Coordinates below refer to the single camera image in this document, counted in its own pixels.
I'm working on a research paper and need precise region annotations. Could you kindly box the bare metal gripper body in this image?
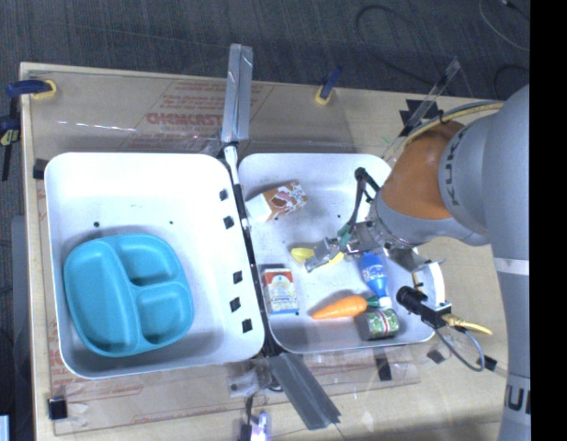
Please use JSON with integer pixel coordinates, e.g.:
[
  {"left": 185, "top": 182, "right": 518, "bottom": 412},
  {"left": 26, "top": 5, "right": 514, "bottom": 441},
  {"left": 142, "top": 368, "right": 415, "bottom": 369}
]
[{"left": 327, "top": 220, "right": 391, "bottom": 260}]

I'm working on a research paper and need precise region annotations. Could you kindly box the yellow banana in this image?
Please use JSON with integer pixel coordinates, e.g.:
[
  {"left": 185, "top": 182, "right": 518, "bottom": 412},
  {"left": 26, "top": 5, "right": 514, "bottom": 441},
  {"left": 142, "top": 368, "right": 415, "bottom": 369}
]
[{"left": 289, "top": 245, "right": 346, "bottom": 266}]

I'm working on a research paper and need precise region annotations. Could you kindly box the blue plastic bottle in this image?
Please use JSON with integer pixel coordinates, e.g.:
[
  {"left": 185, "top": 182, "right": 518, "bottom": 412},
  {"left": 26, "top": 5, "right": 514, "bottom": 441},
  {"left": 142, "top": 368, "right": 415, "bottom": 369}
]
[{"left": 358, "top": 251, "right": 393, "bottom": 310}]

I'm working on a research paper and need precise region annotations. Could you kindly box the red and white carton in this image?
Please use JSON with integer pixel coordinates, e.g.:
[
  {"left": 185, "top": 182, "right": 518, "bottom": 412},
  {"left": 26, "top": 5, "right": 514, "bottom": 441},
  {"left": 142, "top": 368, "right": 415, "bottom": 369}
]
[{"left": 260, "top": 266, "right": 301, "bottom": 316}]

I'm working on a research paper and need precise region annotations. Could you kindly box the orange carrot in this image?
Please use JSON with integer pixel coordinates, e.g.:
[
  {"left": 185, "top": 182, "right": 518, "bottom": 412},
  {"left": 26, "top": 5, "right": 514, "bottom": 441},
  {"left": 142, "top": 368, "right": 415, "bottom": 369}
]
[{"left": 311, "top": 294, "right": 380, "bottom": 321}]

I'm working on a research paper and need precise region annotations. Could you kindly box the white plastic tray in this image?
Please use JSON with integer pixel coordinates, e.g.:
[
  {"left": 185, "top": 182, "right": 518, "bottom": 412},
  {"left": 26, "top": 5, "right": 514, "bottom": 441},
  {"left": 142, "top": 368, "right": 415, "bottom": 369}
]
[
  {"left": 43, "top": 152, "right": 266, "bottom": 379},
  {"left": 236, "top": 153, "right": 446, "bottom": 356}
]

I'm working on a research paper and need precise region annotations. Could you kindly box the orange and white carton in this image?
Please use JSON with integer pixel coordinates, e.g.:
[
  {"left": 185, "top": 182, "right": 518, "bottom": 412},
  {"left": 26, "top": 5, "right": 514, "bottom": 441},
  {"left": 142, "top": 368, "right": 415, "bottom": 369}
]
[{"left": 244, "top": 180, "right": 309, "bottom": 223}]

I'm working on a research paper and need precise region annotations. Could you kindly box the green and white can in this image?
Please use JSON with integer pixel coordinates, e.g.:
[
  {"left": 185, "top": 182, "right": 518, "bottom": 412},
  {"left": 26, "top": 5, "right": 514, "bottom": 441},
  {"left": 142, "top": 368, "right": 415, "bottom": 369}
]
[{"left": 355, "top": 308, "right": 401, "bottom": 342}]

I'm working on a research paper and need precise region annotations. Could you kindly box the blue divided plate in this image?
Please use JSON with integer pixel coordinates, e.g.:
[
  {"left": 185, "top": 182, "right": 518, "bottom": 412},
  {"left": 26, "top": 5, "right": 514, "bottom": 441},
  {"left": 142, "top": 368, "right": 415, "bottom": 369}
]
[{"left": 62, "top": 233, "right": 195, "bottom": 357}]

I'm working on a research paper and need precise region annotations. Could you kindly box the brown cardboard board red print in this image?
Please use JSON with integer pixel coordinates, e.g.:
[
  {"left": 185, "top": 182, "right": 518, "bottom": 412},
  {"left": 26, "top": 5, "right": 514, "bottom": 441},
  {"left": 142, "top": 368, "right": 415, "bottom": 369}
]
[{"left": 28, "top": 69, "right": 425, "bottom": 436}]

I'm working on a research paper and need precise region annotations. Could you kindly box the black cylinder on white bracket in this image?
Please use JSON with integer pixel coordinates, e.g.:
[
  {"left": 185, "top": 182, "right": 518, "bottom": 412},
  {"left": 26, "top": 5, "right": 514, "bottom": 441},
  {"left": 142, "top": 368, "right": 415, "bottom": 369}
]
[{"left": 387, "top": 244, "right": 453, "bottom": 330}]

